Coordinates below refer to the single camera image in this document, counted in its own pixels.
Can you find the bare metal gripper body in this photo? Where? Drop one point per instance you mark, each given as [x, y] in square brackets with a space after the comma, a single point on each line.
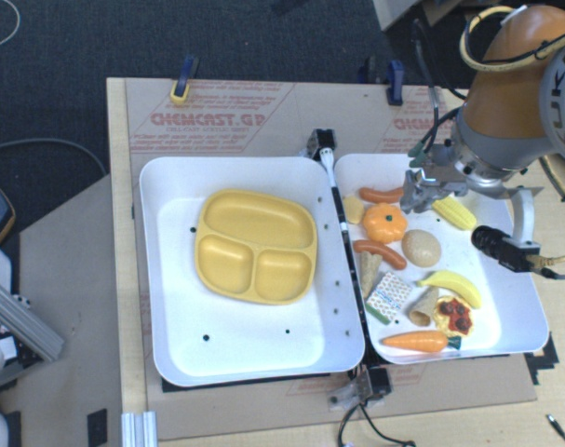
[477, 180]

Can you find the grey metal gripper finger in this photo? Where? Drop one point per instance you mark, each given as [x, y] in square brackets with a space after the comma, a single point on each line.
[411, 189]
[430, 200]

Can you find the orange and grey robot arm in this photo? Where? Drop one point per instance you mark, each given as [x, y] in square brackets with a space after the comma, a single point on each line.
[505, 96]

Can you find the yellow corn cob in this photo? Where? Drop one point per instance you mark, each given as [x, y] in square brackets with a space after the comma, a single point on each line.
[456, 213]

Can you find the orange sausage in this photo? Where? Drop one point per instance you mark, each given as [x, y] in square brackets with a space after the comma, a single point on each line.
[380, 195]
[382, 252]

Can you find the orange pumpkin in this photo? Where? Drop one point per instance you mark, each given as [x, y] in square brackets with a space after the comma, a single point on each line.
[384, 225]

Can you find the pale yellow potato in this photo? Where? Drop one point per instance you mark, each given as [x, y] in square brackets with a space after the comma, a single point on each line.
[354, 210]

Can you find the thin black and white rod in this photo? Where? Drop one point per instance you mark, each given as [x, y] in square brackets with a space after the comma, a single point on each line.
[342, 221]

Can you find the yellow banana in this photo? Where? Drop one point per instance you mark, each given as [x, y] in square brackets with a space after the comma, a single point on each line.
[459, 283]

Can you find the beige waffle cone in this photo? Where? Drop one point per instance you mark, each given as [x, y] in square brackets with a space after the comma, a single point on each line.
[425, 307]
[369, 270]

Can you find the white printed packet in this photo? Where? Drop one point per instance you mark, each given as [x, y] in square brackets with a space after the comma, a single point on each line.
[389, 296]

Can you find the yellow pizza slice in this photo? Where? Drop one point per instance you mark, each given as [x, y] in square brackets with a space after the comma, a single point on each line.
[455, 317]

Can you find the white plastic tray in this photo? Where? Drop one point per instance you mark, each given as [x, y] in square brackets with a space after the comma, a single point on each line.
[245, 342]
[501, 305]

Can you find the orange carrot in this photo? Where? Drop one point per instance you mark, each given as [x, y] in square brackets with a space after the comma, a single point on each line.
[417, 341]

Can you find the yellow divided plate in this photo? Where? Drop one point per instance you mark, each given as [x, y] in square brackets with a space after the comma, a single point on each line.
[256, 231]

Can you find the brown cardboard board red print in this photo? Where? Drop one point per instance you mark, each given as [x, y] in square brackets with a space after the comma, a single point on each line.
[263, 119]

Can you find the black cylinder on white bracket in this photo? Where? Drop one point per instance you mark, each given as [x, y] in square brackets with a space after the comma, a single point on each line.
[505, 248]

